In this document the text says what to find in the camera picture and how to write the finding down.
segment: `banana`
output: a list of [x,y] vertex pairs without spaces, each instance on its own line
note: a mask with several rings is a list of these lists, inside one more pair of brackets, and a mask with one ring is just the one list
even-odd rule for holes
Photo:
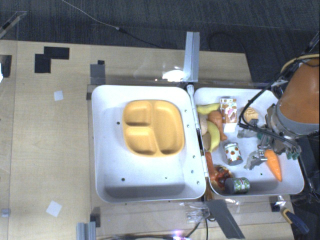
[[196,111],[202,115],[208,115],[210,112],[214,110],[218,110],[220,108],[220,103],[212,103],[208,105],[199,105],[196,107]]
[[207,121],[208,123],[208,132],[210,134],[211,140],[210,140],[210,148],[208,151],[212,152],[215,150],[220,143],[220,132],[218,127],[210,121]]

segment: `white paper square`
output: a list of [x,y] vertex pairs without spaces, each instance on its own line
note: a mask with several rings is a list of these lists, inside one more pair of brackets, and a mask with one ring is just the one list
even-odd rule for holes
[[55,201],[51,201],[48,208],[46,209],[46,212],[54,217],[58,217],[58,214],[60,213],[61,208],[62,208],[61,204],[58,204]]
[[62,90],[57,90],[54,92],[54,100],[57,101],[62,101],[64,99],[64,93]]

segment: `orange divided plate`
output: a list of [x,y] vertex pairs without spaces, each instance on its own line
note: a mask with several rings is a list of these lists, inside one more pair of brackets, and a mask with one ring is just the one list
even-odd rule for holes
[[131,101],[123,110],[122,125],[125,144],[135,155],[176,155],[185,145],[180,112],[168,101]]

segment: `tin can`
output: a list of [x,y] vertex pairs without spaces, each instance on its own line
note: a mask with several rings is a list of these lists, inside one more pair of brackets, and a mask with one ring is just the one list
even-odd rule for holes
[[227,178],[224,182],[225,191],[230,194],[245,194],[250,189],[250,182],[247,178]]
[[224,146],[224,153],[228,161],[228,165],[236,166],[241,164],[244,160],[242,159],[241,152],[238,143],[228,143]]

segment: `white can with red spots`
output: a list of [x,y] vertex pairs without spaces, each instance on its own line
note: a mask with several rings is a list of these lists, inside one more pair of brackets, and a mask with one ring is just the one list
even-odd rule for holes
[[228,165],[236,166],[243,162],[238,143],[228,143],[224,146],[224,153]]

